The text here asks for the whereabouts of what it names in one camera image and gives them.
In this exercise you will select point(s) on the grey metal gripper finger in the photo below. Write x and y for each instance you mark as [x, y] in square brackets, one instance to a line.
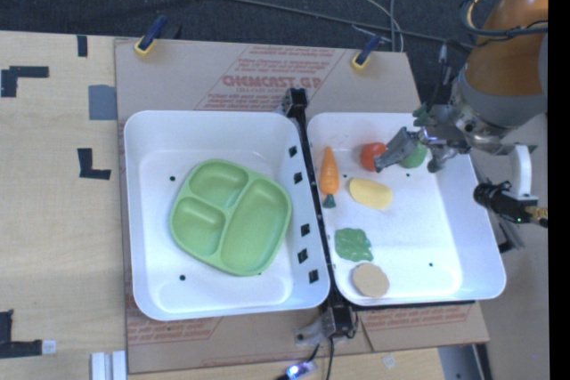
[438, 158]
[396, 151]

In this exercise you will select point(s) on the green lettuce leaf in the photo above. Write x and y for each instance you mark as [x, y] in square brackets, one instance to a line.
[352, 244]

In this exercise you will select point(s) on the orange carrot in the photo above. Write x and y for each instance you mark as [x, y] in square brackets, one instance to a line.
[329, 175]

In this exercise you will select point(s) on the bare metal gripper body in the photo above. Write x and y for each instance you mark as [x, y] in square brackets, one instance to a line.
[463, 130]

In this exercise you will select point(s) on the tan round biscuit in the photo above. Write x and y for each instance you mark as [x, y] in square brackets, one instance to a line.
[370, 280]

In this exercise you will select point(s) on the thin black rod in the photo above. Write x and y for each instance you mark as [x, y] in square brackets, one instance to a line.
[314, 191]

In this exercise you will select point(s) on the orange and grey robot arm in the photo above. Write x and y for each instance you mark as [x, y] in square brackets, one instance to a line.
[512, 58]

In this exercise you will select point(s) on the white plastic tray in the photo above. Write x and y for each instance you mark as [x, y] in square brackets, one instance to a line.
[423, 236]
[214, 133]

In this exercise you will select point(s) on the yellow oval slice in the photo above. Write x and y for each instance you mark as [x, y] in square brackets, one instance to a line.
[370, 192]

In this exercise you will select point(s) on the red tomato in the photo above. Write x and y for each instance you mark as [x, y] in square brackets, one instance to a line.
[368, 153]

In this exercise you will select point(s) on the green divided plate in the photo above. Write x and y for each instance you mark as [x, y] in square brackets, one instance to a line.
[231, 215]

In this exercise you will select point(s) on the green round toy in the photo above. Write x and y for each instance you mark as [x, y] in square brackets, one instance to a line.
[416, 158]

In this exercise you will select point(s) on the black cylinder on white bracket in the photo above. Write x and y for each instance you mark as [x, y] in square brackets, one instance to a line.
[507, 191]

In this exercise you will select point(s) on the brown cardboard board red print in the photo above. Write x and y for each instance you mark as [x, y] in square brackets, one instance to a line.
[249, 71]

